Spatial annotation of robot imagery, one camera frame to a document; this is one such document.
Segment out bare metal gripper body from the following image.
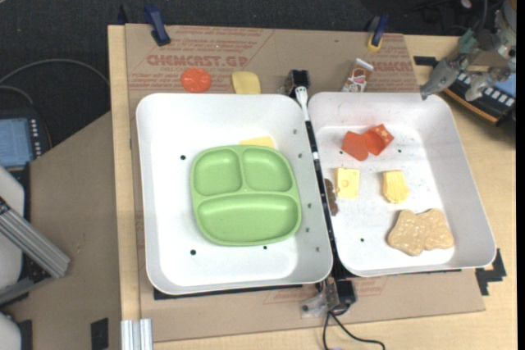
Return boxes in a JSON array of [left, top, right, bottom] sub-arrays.
[[467, 27, 517, 73]]

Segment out brown and white carton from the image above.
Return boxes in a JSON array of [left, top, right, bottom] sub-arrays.
[[340, 57, 375, 93]]

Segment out red packet with yellow stars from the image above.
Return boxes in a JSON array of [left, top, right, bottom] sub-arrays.
[[363, 123, 395, 157]]

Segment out white plastic tray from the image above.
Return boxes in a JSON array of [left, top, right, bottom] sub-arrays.
[[135, 93, 334, 296], [306, 91, 497, 279]]

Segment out orange curved piece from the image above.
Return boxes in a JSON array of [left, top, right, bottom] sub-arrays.
[[340, 130, 371, 162]]

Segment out yellow ridged chips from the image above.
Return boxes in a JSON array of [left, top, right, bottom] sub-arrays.
[[381, 169, 409, 205]]

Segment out yellow cheese wedge with holes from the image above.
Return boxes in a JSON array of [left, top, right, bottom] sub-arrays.
[[332, 166, 362, 201]]

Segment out thin black and white rod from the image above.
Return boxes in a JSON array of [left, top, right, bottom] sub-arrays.
[[294, 85, 340, 280]]

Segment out beige bread slice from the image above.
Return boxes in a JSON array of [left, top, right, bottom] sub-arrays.
[[386, 209, 432, 257]]

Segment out brown biscuit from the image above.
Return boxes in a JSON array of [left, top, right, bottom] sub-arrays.
[[322, 177, 340, 217]]

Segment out brown cardboard board red print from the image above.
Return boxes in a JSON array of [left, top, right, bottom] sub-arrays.
[[125, 23, 487, 343]]

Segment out yellow cheese slice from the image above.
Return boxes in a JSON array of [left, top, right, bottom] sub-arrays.
[[238, 135, 276, 151]]

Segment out pale yellow slice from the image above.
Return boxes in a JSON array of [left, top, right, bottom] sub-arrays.
[[231, 70, 263, 96]]

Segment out green divided plate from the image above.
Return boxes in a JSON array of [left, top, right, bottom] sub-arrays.
[[189, 144, 303, 248]]

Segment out orange round disc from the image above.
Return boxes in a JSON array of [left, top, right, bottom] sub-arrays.
[[180, 67, 213, 94]]

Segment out black block with thin wires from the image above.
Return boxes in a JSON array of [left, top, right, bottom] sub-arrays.
[[285, 69, 311, 96], [335, 278, 358, 306]]

